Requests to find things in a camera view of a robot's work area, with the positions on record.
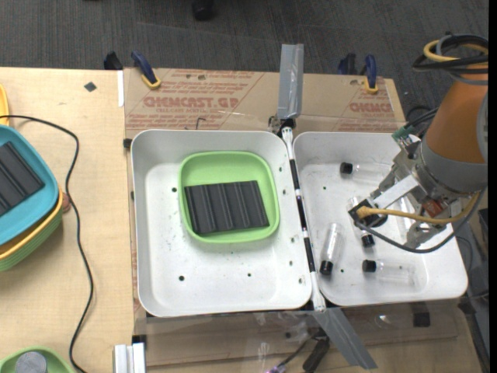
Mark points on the thin black and white rod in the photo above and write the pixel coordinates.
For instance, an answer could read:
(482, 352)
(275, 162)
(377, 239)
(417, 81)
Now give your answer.
(298, 192)

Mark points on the brown cardboard board red print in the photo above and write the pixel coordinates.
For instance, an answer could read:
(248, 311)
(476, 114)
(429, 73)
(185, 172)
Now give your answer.
(240, 99)

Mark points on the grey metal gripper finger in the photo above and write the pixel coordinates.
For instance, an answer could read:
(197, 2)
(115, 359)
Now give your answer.
(388, 181)
(418, 237)

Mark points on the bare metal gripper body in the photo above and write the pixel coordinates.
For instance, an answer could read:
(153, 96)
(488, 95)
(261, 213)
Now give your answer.
(408, 161)

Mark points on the green plate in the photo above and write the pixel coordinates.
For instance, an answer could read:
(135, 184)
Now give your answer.
(229, 165)
(39, 256)
(58, 361)

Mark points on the grey metal can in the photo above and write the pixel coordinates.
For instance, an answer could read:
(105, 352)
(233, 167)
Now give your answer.
(31, 363)

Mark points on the black ribbed slab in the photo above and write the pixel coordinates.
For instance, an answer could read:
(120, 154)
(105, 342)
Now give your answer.
(227, 207)
(15, 177)

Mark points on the yellow plate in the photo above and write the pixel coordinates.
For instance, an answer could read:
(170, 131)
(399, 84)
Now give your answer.
(46, 235)

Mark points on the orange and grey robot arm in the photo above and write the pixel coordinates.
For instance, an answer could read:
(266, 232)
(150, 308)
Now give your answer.
(456, 123)

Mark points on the clear bottle with black cap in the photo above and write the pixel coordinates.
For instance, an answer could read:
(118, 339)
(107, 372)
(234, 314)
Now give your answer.
(346, 168)
(367, 241)
(333, 243)
(392, 272)

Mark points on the blue plate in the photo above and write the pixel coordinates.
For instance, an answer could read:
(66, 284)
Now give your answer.
(15, 134)

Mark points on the white plastic tray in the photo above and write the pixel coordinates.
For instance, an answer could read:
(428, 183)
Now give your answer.
(392, 293)
(217, 278)

